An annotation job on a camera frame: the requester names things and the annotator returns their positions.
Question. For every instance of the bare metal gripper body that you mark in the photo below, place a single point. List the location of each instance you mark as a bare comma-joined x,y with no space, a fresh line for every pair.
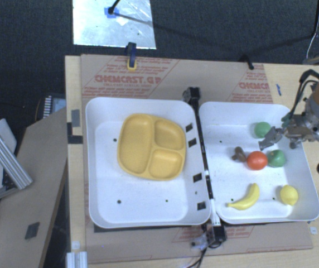
301,130

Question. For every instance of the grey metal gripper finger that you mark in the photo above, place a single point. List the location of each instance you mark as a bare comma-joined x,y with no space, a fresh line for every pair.
294,143
272,137

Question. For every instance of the green round toy fruit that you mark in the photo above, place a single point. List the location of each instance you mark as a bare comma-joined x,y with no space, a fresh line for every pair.
262,129

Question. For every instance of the green toy apple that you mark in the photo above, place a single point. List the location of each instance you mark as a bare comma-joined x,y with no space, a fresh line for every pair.
277,158

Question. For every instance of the orange toy fruit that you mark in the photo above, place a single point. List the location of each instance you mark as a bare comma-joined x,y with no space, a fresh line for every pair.
257,160

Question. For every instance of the brown toy food piece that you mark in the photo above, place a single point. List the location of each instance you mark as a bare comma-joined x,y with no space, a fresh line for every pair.
239,155

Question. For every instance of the yellow lemon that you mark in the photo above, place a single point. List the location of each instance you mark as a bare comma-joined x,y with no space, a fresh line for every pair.
289,195

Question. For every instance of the yellow banana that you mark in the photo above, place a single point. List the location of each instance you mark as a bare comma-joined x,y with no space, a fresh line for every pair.
247,201

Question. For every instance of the thin black and white rod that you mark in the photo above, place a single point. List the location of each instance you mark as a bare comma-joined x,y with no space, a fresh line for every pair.
203,152

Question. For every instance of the white plastic tray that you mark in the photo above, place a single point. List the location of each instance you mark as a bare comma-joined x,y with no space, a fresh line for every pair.
262,214
137,200

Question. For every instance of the brown cardboard board, red print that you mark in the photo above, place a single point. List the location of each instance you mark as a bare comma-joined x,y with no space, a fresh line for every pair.
209,77

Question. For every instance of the yellow divided plate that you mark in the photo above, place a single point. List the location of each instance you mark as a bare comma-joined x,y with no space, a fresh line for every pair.
137,147

